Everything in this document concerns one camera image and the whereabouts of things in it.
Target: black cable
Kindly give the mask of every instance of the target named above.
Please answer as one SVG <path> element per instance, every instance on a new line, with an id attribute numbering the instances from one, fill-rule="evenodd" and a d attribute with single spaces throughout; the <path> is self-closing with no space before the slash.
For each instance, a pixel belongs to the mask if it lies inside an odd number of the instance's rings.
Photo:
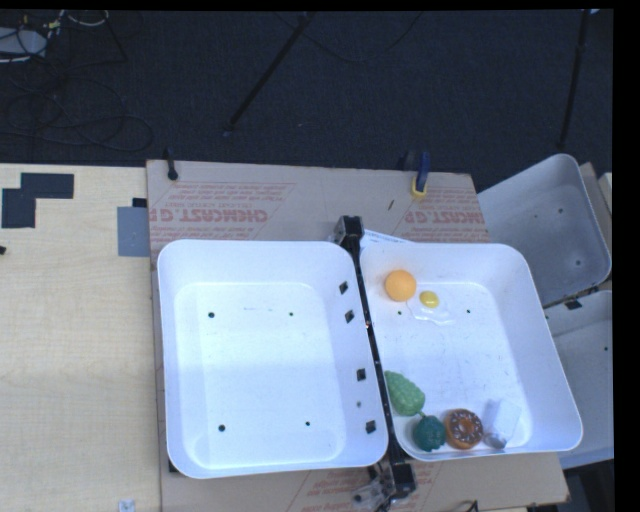
<path id="1" fill-rule="evenodd" d="M 478 500 L 474 500 L 471 506 L 466 510 L 466 512 L 479 512 L 478 508 Z"/>
<path id="2" fill-rule="evenodd" d="M 77 22 L 73 23 L 75 25 L 71 25 L 70 22 L 60 24 L 60 29 L 68 33 L 71 45 L 74 42 L 74 33 L 96 31 L 96 27 L 86 29 L 83 26 L 78 26 Z M 36 141 L 71 147 L 99 146 L 125 152 L 141 151 L 151 145 L 153 130 L 149 123 L 140 116 L 129 114 L 124 99 L 113 88 L 78 73 L 91 66 L 128 62 L 127 54 L 111 26 L 109 18 L 105 17 L 104 23 L 101 23 L 100 26 L 106 28 L 112 42 L 118 49 L 117 58 L 76 64 L 69 62 L 63 65 L 56 62 L 50 54 L 47 55 L 47 59 L 40 55 L 31 55 L 32 58 L 25 64 L 11 64 L 12 69 L 21 69 L 22 75 L 20 78 L 10 77 L 10 83 L 23 93 L 10 100 L 4 108 L 6 122 L 15 131 L 3 131 L 0 132 L 0 135 L 28 139 L 29 154 L 32 154 L 33 143 Z M 33 81 L 33 77 L 29 73 L 37 75 L 37 82 Z M 107 98 L 109 102 L 108 114 L 92 119 L 84 119 L 82 116 L 74 115 L 68 108 L 73 104 L 69 103 L 67 97 L 72 83 L 90 84 L 107 93 L 107 96 L 103 94 L 101 98 Z M 27 123 L 21 122 L 21 118 L 27 119 Z M 142 143 L 136 146 L 115 143 L 115 139 L 126 128 L 142 130 Z M 56 131 L 71 133 L 73 138 L 56 137 L 49 134 Z"/>
<path id="3" fill-rule="evenodd" d="M 284 46 L 280 49 L 280 51 L 276 55 L 276 58 L 271 62 L 271 64 L 269 65 L 265 73 L 262 75 L 262 77 L 260 77 L 260 80 L 258 80 L 258 83 L 256 83 L 253 89 L 251 89 L 251 92 L 249 92 L 249 95 L 242 102 L 238 110 L 236 110 L 236 112 L 229 118 L 229 121 L 224 127 L 223 136 L 228 137 L 229 135 L 231 135 L 231 132 L 233 132 L 233 130 L 235 129 L 235 124 L 238 122 L 243 112 L 247 108 L 249 108 L 249 105 L 254 100 L 254 98 L 258 95 L 258 93 L 264 87 L 264 85 L 267 83 L 267 81 L 269 80 L 269 77 L 278 68 L 278 66 L 280 65 L 282 60 L 285 58 L 287 53 L 291 50 L 295 42 L 303 34 L 305 28 L 307 28 L 309 23 L 311 23 L 311 20 L 313 19 L 315 14 L 316 14 L 315 11 L 312 11 L 308 15 L 304 15 L 299 18 L 298 26 L 293 31 L 291 36 L 289 36 L 289 39 L 287 39 Z"/>
<path id="4" fill-rule="evenodd" d="M 69 9 L 69 13 L 67 14 L 68 18 L 74 23 L 78 23 L 79 25 L 83 25 L 85 27 L 99 27 L 103 23 L 105 23 L 109 19 L 109 11 L 107 10 L 91 10 L 91 9 L 82 9 L 78 12 L 82 13 L 82 15 L 76 15 L 71 9 Z M 101 12 L 101 16 L 97 21 L 89 22 L 85 19 L 86 16 L 90 16 L 91 13 Z"/>
<path id="5" fill-rule="evenodd" d="M 287 21 L 286 19 L 284 19 L 280 14 L 278 14 L 277 12 L 274 12 L 274 14 L 276 15 L 276 17 L 282 21 L 283 23 L 285 23 L 286 25 L 288 25 L 290 28 L 296 28 L 295 25 L 292 25 L 291 23 L 289 23 L 289 21 Z M 373 59 L 377 59 L 378 57 L 381 57 L 382 55 L 384 55 L 385 53 L 387 53 L 389 50 L 395 48 L 398 44 L 400 44 L 400 42 L 407 36 L 407 34 L 409 34 L 409 32 L 411 32 L 411 29 L 415 26 L 415 24 L 418 22 L 418 20 L 421 18 L 421 16 L 424 14 L 424 11 L 420 11 L 417 16 L 409 23 L 409 25 L 407 26 L 407 28 L 402 32 L 402 34 L 400 34 L 400 36 L 398 38 L 396 38 L 396 40 L 391 43 L 389 46 L 387 46 L 386 48 L 384 48 L 381 52 L 375 54 L 375 55 L 370 55 L 368 57 L 364 57 L 362 59 L 354 59 L 351 57 L 345 57 L 344 55 L 341 55 L 340 53 L 338 53 L 336 50 L 333 50 L 331 48 L 329 48 L 327 45 L 321 43 L 320 41 L 318 41 L 317 39 L 311 37 L 309 34 L 303 34 L 303 37 L 309 39 L 309 41 L 311 41 L 313 44 L 315 44 L 316 46 L 318 46 L 320 49 L 324 50 L 325 52 L 329 53 L 330 55 L 332 55 L 333 57 L 336 57 L 344 62 L 349 62 L 351 64 L 362 64 L 364 62 L 367 62 L 369 60 L 373 60 Z"/>
<path id="6" fill-rule="evenodd" d="M 19 53 L 19 54 L 15 54 L 13 52 L 0 51 L 0 64 L 11 64 L 13 61 L 23 61 L 23 60 L 31 58 L 31 57 L 40 56 L 45 52 L 45 50 L 47 49 L 47 46 L 48 46 L 48 40 L 47 39 L 45 39 L 45 45 L 40 50 L 38 50 L 37 52 L 32 52 L 32 51 L 27 49 L 27 47 L 24 45 L 24 43 L 22 41 L 22 38 L 20 37 L 20 34 L 22 32 L 24 32 L 25 30 L 27 30 L 27 29 L 24 28 L 24 27 L 19 27 L 19 28 L 15 29 L 13 32 L 9 32 L 9 33 L 4 34 L 3 36 L 0 37 L 0 41 L 2 41 L 3 39 L 8 39 L 10 37 L 14 37 L 15 36 L 16 42 L 18 43 L 20 48 L 22 48 L 22 53 Z"/>

